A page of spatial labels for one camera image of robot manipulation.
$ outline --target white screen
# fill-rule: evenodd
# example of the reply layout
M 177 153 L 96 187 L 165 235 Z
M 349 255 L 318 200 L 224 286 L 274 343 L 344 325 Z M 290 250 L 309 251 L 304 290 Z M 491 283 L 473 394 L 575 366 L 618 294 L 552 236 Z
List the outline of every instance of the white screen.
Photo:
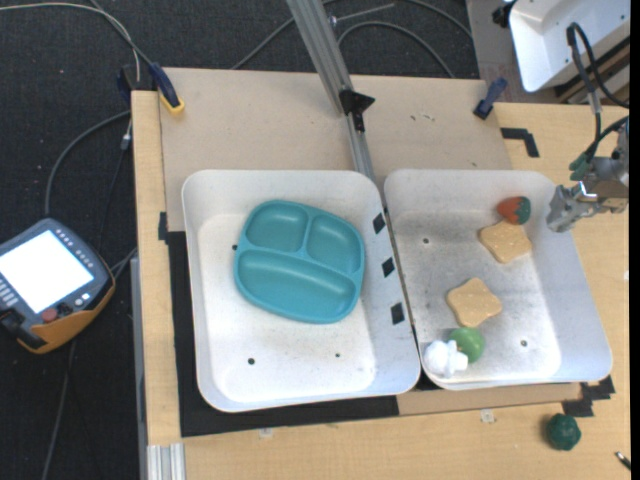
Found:
M 51 231 L 0 256 L 0 272 L 36 313 L 93 280 Z

